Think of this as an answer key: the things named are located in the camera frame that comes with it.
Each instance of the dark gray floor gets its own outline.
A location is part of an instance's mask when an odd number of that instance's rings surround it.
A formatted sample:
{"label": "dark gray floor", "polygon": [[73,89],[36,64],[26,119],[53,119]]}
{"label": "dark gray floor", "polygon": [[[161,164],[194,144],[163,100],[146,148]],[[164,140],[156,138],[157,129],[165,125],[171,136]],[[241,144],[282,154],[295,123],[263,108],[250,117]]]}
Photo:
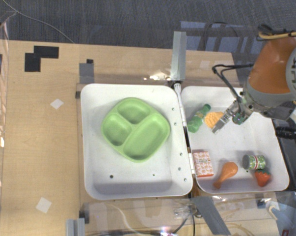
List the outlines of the dark gray floor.
{"label": "dark gray floor", "polygon": [[[296,30],[296,0],[6,0],[52,24],[76,43],[170,48],[181,21]],[[0,1],[0,11],[10,10]],[[10,38],[68,42],[52,28],[17,15]]]}

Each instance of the white tray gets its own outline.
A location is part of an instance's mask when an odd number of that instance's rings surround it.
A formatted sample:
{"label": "white tray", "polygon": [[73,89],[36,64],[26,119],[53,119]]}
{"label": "white tray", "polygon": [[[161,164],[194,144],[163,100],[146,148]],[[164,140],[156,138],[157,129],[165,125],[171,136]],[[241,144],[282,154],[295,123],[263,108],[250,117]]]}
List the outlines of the white tray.
{"label": "white tray", "polygon": [[[106,114],[127,97],[142,99],[170,123],[168,139],[146,162],[134,163],[126,159],[101,134]],[[85,188],[92,198],[183,196],[191,190],[192,176],[182,119],[177,96],[172,89],[165,86],[90,84],[81,92],[81,111]]]}
{"label": "white tray", "polygon": [[[206,103],[211,111],[224,112],[234,101],[229,88],[216,87],[186,87],[182,92],[182,101],[187,120]],[[232,121],[226,124],[217,134],[213,134],[206,124],[196,133],[188,133],[191,149],[204,149],[210,153],[215,175],[199,177],[198,185],[211,194],[282,191],[289,185],[289,175],[283,155],[275,136],[271,119],[258,113],[253,113],[242,125]],[[242,157],[245,154],[264,155],[267,167],[272,174],[271,181],[265,187],[259,187],[253,171],[242,167]],[[237,174],[226,180],[220,189],[213,187],[223,164],[235,162],[239,170]]]}

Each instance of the can lid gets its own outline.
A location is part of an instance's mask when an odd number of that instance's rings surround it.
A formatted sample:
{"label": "can lid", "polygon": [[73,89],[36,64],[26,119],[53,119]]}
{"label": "can lid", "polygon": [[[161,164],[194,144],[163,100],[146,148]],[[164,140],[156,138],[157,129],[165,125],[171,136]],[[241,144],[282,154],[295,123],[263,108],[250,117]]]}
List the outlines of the can lid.
{"label": "can lid", "polygon": [[245,169],[245,170],[248,170],[249,169],[249,155],[244,155],[242,157],[242,167]]}

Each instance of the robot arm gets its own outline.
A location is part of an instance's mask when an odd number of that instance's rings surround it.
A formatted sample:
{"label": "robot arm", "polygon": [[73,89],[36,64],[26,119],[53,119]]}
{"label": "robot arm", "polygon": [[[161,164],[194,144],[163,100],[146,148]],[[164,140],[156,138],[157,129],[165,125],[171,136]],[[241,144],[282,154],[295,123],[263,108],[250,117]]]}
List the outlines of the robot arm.
{"label": "robot arm", "polygon": [[[226,81],[217,73],[216,67],[213,67],[214,73]],[[287,120],[293,110],[282,104],[296,102],[296,37],[280,38],[266,43],[251,70],[241,96],[237,95],[231,85],[227,86],[236,100],[212,128],[214,133],[230,119],[236,124],[242,124],[253,112],[268,118]]]}

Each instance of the green bottle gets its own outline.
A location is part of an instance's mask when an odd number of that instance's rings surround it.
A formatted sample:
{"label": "green bottle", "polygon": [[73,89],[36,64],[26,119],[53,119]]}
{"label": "green bottle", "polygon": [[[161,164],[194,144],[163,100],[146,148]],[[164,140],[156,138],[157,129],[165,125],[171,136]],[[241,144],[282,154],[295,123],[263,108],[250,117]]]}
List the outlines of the green bottle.
{"label": "green bottle", "polygon": [[202,107],[201,110],[197,111],[193,118],[187,123],[188,131],[191,133],[196,133],[199,127],[203,123],[203,119],[206,114],[210,111],[211,107],[209,104],[206,104]]}

